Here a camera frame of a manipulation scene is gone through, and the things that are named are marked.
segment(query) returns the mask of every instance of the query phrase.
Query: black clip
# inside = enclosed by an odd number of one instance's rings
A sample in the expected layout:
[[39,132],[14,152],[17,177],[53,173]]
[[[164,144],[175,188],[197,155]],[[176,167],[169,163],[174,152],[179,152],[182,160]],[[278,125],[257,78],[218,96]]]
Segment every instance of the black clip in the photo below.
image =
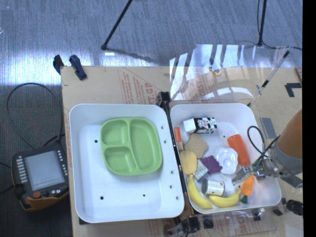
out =
[[81,65],[80,59],[79,59],[76,55],[70,56],[69,61],[70,61],[71,65],[72,65],[73,67],[75,67],[75,69],[76,69],[75,73],[76,73],[77,77],[78,77],[80,80],[82,80],[82,79],[84,79],[84,78],[87,77],[87,75],[86,75],[85,72],[83,71],[83,67],[82,67],[82,65]]
[[60,58],[60,55],[56,55],[53,61],[53,66],[55,68],[55,70],[57,71],[58,74],[60,74],[60,67],[64,66],[63,61]]

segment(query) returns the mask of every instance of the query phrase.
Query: dark floor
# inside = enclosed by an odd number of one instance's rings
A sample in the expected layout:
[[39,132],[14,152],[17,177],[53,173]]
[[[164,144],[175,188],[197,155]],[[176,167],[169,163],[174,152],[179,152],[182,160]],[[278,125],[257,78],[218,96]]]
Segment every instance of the dark floor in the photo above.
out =
[[[262,39],[264,0],[133,0],[104,51],[127,2],[0,0],[0,161],[10,164],[16,152],[31,149],[6,111],[16,86],[40,83],[61,102],[57,54],[66,66],[75,54],[84,66],[274,67],[291,47],[280,66],[302,67],[303,0],[266,0]],[[58,133],[58,105],[43,87],[20,87],[8,110],[35,147]],[[3,190],[12,184],[4,164],[0,175]],[[0,236],[72,236],[68,198],[33,213],[22,210],[13,188],[0,198]]]

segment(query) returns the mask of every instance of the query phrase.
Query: gray carpet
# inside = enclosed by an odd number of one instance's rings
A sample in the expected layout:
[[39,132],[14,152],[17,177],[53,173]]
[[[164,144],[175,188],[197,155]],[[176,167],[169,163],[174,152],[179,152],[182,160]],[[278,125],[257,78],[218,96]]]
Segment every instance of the gray carpet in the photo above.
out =
[[[6,113],[15,86],[41,83],[61,102],[61,79],[53,67],[57,54],[66,66],[73,54],[84,66],[173,66],[183,54],[187,65],[205,66],[210,61],[198,64],[194,50],[212,46],[218,66],[273,67],[285,50],[274,47],[292,47],[281,66],[302,67],[303,0],[267,0],[261,46],[264,0],[133,0],[104,51],[101,45],[127,1],[0,0],[0,161],[10,164],[16,152],[31,149]],[[57,135],[58,105],[44,88],[19,88],[8,109],[19,131],[37,147]],[[12,184],[4,164],[0,175],[3,190]],[[23,211],[13,188],[0,198],[0,236],[72,236],[68,198],[32,213]]]

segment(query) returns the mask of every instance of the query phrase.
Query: yellow banana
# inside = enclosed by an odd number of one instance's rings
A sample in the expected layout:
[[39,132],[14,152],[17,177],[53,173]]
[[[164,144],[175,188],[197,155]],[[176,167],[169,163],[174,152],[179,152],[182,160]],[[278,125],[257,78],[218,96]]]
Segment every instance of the yellow banana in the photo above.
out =
[[241,192],[241,190],[237,190],[237,192],[235,194],[230,195],[229,197],[219,197],[216,195],[210,195],[208,196],[209,200],[211,200],[211,202],[218,206],[218,207],[230,207],[230,206],[234,206],[235,204],[237,204],[237,202],[239,201],[239,193]]
[[187,184],[190,199],[199,207],[203,209],[212,208],[212,204],[204,198],[197,190],[196,184],[193,181],[193,174],[190,174],[190,179]]

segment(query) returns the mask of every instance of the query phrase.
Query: silver can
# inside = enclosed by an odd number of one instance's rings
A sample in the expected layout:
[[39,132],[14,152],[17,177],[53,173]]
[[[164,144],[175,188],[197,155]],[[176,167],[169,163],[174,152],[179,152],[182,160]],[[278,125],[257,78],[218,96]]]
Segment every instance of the silver can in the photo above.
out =
[[204,178],[202,180],[202,193],[208,195],[223,195],[225,190],[225,183],[223,181],[208,180]]

